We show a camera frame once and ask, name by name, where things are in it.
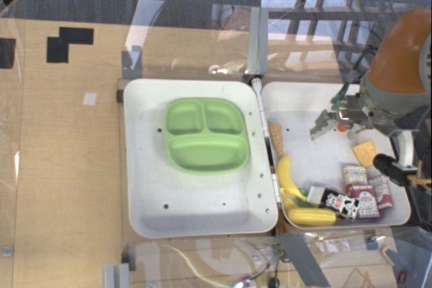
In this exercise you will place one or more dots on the black cylinder on white bracket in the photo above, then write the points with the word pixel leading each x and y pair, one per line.
pixel 391 168

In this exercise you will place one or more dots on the tan square biscuit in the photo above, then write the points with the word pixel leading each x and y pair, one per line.
pixel 365 152

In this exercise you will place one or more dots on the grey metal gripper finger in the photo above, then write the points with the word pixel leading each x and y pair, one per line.
pixel 323 124
pixel 354 131

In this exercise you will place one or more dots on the thin black and white rod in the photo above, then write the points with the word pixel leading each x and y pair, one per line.
pixel 261 111

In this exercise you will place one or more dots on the yellow banana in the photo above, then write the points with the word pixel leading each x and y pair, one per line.
pixel 286 175

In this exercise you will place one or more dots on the red and white carton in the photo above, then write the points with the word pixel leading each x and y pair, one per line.
pixel 354 175
pixel 383 192
pixel 368 204

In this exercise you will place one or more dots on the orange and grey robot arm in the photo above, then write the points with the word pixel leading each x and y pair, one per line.
pixel 395 54

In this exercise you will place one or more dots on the black and white cow carton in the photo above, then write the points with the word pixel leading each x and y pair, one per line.
pixel 341 204

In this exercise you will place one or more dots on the white plastic tray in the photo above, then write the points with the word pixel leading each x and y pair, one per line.
pixel 317 162
pixel 202 205

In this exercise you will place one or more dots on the green divided plate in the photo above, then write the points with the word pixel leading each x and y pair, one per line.
pixel 206 151

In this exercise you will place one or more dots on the yellow corn cob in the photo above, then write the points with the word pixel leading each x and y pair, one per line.
pixel 312 216

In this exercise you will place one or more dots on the small orange round piece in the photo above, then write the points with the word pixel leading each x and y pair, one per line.
pixel 342 127

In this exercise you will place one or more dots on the small green toy vegetable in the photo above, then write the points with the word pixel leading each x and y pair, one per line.
pixel 303 201

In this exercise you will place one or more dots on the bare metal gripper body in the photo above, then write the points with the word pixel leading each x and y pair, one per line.
pixel 352 109

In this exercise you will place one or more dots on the tan ice cream cone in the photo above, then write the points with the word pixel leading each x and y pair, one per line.
pixel 276 138

